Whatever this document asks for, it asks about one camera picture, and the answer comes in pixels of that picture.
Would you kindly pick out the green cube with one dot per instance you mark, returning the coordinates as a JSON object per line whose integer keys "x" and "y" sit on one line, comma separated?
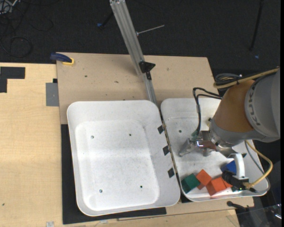
{"x": 190, "y": 182}

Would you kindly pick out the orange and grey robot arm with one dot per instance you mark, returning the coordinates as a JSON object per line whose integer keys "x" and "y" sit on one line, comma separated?
{"x": 236, "y": 107}

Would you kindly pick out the orange cube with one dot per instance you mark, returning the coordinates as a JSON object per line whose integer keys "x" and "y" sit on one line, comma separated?
{"x": 217, "y": 185}
{"x": 204, "y": 177}

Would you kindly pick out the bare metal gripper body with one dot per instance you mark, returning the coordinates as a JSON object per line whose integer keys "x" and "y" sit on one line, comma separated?
{"x": 207, "y": 142}

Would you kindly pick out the blue cube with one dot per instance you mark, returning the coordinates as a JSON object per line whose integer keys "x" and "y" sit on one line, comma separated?
{"x": 230, "y": 167}

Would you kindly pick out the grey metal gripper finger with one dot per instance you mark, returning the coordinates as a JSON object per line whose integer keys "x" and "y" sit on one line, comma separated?
{"x": 206, "y": 152}
{"x": 186, "y": 147}

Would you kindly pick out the white plastic tray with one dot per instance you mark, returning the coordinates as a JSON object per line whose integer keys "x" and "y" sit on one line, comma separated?
{"x": 118, "y": 159}
{"x": 180, "y": 119}

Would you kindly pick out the brown flat board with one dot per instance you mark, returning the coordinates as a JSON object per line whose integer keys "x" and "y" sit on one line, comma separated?
{"x": 97, "y": 79}

